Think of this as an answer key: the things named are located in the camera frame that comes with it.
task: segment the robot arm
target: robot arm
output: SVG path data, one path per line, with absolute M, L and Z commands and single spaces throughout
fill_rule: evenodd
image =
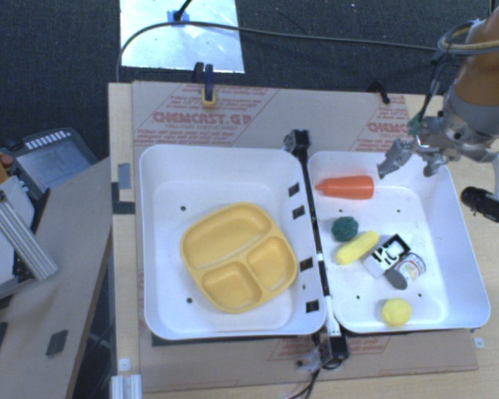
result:
M 456 39 L 467 33 L 467 41 Z M 499 7 L 484 21 L 470 21 L 453 28 L 438 42 L 435 68 L 425 105 L 411 121 L 413 140 L 396 140 L 378 165 L 379 177 L 397 170 L 415 153 L 426 162 L 425 176 L 435 175 L 441 165 L 462 155 L 476 162 L 490 162 L 496 171 L 493 194 L 467 188 L 462 202 L 472 210 L 499 222 L 499 153 L 488 148 L 499 138 Z M 454 83 L 444 97 L 438 117 L 424 117 L 430 98 L 439 86 L 444 65 L 460 62 Z

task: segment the toy can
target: toy can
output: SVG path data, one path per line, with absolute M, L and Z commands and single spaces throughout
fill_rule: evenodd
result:
M 406 289 L 408 285 L 425 273 L 427 267 L 423 259 L 415 253 L 408 253 L 384 276 L 397 289 Z

